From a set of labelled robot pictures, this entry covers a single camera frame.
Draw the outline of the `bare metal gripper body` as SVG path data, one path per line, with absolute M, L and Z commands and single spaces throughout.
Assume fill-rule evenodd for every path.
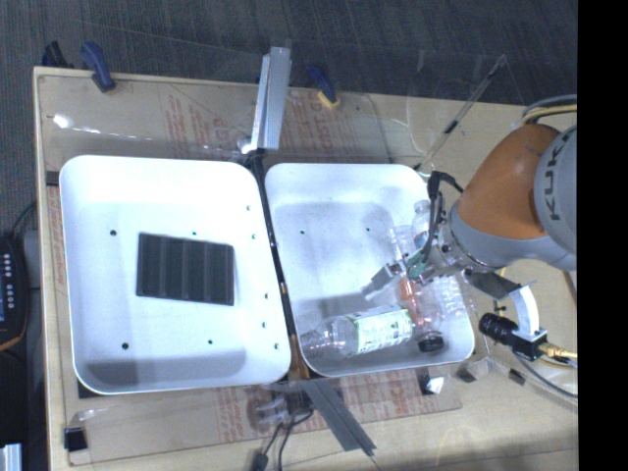
M 472 258 L 451 240 L 441 242 L 428 234 L 419 235 L 419 240 L 421 245 L 417 246 L 412 234 L 392 235 L 392 260 L 383 267 L 385 282 L 406 277 L 424 285 L 472 266 Z

